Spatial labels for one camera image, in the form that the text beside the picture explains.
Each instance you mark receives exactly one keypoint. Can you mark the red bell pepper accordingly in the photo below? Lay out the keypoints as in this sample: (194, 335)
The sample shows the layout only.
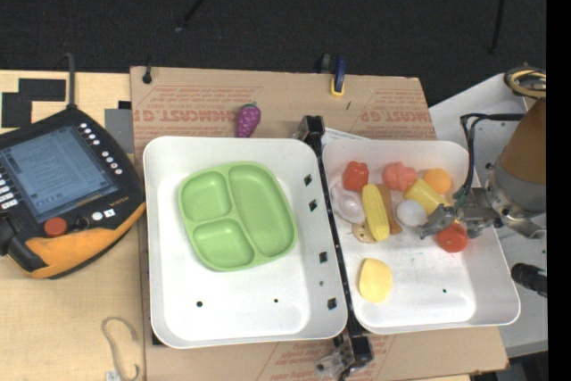
(355, 176)

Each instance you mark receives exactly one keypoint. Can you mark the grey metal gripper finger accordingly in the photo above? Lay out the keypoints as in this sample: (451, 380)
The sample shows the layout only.
(435, 222)
(478, 228)

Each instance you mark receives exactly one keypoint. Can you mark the pink toy meat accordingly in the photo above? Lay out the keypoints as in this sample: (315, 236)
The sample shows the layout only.
(397, 176)

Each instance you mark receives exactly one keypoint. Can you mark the purple grapes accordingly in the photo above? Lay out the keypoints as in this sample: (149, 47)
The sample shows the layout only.
(247, 120)

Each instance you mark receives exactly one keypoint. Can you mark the brown cardboard board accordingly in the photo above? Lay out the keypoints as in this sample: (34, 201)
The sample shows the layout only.
(285, 102)

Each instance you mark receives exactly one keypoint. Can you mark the white plastic tray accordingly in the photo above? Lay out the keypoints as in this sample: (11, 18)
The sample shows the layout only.
(428, 290)
(250, 303)

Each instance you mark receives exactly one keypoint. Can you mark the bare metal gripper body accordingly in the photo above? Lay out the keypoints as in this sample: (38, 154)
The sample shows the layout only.
(479, 205)

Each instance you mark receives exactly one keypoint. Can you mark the yellow corn cob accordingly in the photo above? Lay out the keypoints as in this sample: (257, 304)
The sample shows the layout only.
(375, 214)

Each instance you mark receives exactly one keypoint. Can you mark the orange fruit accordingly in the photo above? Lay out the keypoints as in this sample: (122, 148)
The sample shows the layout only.
(439, 179)

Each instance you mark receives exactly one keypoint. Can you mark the yellow lemon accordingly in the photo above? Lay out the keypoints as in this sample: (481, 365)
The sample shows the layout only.
(374, 281)

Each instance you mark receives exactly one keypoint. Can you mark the white paper sheet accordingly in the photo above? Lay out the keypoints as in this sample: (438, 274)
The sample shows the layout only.
(343, 135)

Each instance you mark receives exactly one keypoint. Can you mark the white fried egg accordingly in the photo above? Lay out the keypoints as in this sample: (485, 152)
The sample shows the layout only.
(350, 207)

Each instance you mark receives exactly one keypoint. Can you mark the red tomato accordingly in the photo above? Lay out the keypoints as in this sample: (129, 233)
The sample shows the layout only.
(451, 240)

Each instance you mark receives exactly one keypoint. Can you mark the green divided plate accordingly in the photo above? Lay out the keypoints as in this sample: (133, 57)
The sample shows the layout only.
(256, 209)

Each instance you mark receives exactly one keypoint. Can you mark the thin black rod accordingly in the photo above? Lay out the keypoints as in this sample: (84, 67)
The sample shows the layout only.
(335, 236)

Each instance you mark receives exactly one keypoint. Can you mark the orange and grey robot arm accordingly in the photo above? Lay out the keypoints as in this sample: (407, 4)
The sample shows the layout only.
(524, 156)

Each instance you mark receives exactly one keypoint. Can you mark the tan biscuit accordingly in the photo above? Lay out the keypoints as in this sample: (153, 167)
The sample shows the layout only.
(362, 234)

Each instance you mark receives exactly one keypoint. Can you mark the brown sausage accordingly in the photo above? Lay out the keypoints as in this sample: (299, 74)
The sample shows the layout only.
(392, 218)

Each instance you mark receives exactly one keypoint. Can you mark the yellow cylinder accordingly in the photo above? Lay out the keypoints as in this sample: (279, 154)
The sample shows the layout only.
(424, 194)

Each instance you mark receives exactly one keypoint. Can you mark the black cylinder on white bracket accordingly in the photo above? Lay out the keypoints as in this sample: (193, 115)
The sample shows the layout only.
(530, 276)

